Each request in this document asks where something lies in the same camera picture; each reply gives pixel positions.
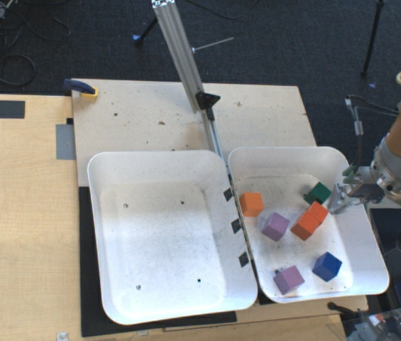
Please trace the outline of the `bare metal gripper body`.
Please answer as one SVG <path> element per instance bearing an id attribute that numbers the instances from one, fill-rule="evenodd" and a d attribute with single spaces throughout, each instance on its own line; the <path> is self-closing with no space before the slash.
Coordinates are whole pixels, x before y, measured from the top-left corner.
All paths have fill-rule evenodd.
<path id="1" fill-rule="evenodd" d="M 349 197 L 374 203 L 386 198 L 401 206 L 401 161 L 373 160 L 369 166 L 350 165 L 343 177 Z"/>

